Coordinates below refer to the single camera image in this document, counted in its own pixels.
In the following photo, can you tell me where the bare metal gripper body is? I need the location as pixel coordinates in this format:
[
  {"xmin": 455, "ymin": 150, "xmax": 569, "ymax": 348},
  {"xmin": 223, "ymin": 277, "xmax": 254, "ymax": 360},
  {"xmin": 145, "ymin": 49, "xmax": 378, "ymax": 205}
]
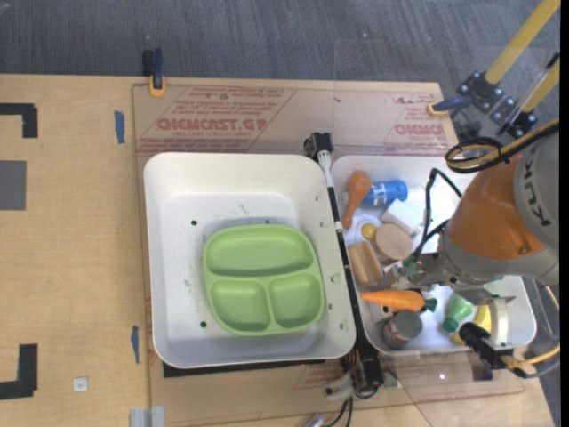
[{"xmin": 405, "ymin": 252, "xmax": 459, "ymax": 290}]

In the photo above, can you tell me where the orange carrot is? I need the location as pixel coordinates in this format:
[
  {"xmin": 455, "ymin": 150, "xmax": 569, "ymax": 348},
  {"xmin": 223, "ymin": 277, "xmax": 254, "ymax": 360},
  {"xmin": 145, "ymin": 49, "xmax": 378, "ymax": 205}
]
[{"xmin": 359, "ymin": 288, "xmax": 438, "ymax": 314}]

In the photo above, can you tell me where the tan toy bread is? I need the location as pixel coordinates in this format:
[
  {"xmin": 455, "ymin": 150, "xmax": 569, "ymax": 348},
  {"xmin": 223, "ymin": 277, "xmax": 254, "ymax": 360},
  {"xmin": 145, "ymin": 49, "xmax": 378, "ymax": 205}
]
[{"xmin": 347, "ymin": 239, "xmax": 385, "ymax": 290}]

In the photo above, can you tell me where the tan round biscuit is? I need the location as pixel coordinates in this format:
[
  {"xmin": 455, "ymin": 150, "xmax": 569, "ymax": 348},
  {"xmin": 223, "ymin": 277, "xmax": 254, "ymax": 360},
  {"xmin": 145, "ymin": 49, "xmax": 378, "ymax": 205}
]
[{"xmin": 373, "ymin": 222, "xmax": 414, "ymax": 262}]

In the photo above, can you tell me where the green bottle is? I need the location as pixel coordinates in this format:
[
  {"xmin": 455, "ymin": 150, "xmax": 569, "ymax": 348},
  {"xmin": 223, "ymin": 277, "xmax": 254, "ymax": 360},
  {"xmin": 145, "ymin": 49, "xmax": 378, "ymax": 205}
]
[{"xmin": 441, "ymin": 293, "xmax": 475, "ymax": 334}]

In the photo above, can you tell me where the grey can with red print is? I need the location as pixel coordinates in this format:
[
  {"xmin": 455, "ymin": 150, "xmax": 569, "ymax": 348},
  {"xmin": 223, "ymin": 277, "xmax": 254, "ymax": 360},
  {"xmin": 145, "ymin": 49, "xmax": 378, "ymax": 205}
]
[{"xmin": 381, "ymin": 310, "xmax": 424, "ymax": 351}]

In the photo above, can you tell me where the white fried egg toy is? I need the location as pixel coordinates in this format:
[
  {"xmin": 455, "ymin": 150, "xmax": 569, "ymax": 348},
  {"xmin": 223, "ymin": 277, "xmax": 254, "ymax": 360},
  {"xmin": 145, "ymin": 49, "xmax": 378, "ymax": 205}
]
[{"xmin": 345, "ymin": 213, "xmax": 384, "ymax": 245}]

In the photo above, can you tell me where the white carton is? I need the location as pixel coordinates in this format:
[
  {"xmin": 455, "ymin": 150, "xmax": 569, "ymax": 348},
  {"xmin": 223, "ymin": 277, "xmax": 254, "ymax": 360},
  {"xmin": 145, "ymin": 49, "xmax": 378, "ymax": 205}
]
[{"xmin": 381, "ymin": 198, "xmax": 423, "ymax": 236}]

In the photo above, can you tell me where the white plastic tray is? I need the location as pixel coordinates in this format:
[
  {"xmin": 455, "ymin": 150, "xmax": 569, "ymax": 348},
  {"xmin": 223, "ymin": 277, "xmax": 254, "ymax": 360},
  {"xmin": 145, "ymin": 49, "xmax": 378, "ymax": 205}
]
[
  {"xmin": 331, "ymin": 155, "xmax": 538, "ymax": 355},
  {"xmin": 142, "ymin": 151, "xmax": 357, "ymax": 370}
]

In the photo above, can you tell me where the yellow banana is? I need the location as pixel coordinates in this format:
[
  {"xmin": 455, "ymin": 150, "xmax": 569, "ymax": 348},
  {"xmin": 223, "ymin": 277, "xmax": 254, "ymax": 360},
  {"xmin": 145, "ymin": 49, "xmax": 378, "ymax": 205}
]
[{"xmin": 450, "ymin": 303, "xmax": 493, "ymax": 346}]

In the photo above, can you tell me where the blue can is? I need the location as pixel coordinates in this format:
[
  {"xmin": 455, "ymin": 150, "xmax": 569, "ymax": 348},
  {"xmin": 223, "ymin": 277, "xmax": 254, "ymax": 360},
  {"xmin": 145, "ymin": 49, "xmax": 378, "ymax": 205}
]
[{"xmin": 361, "ymin": 179, "xmax": 409, "ymax": 209}]

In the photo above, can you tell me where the thin black and white rod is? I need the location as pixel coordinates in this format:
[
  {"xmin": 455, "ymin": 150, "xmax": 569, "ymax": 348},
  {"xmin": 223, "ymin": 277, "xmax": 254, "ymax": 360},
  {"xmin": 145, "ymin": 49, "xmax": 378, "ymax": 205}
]
[{"xmin": 317, "ymin": 149, "xmax": 366, "ymax": 344}]

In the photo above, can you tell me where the orange toy drumstick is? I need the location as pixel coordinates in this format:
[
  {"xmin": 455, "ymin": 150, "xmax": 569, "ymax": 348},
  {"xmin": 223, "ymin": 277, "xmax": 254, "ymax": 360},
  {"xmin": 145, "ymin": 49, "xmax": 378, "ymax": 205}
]
[{"xmin": 341, "ymin": 170, "xmax": 373, "ymax": 230}]

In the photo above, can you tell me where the green divided plate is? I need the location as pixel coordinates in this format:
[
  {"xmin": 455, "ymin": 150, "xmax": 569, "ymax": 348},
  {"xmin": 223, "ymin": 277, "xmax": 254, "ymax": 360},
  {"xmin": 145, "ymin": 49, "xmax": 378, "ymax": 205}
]
[{"xmin": 201, "ymin": 223, "xmax": 326, "ymax": 338}]

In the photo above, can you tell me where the brown cardboard board red print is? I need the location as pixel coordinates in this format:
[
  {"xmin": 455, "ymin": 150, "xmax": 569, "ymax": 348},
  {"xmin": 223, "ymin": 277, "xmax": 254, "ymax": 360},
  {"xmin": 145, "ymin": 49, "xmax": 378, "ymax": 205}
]
[{"xmin": 132, "ymin": 82, "xmax": 526, "ymax": 407}]

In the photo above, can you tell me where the black cylinder on white bracket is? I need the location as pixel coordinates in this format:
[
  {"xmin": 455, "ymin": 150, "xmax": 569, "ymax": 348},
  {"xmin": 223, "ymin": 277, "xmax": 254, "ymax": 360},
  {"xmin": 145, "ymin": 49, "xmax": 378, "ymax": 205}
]
[{"xmin": 459, "ymin": 297, "xmax": 517, "ymax": 370}]

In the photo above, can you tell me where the black block with thin wires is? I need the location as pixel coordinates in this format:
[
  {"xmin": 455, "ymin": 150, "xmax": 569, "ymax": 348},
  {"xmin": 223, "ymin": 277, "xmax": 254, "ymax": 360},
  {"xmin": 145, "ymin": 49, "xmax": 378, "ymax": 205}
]
[
  {"xmin": 304, "ymin": 132, "xmax": 334, "ymax": 157},
  {"xmin": 350, "ymin": 341, "xmax": 386, "ymax": 393}
]

